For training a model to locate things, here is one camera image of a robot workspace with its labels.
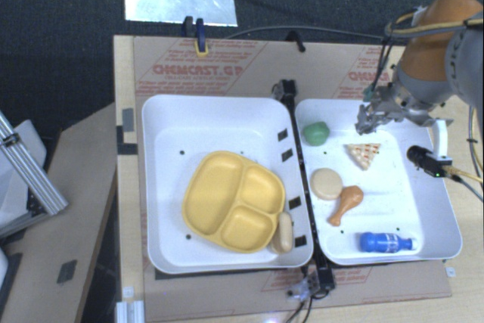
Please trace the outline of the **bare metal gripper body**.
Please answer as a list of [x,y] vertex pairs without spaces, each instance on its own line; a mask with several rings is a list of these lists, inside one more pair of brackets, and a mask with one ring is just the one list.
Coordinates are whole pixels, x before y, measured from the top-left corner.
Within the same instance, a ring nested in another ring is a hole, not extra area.
[[430,116],[434,107],[418,100],[401,85],[387,85],[375,88],[367,112],[385,115],[386,124],[408,120],[418,126],[431,126],[435,122]]

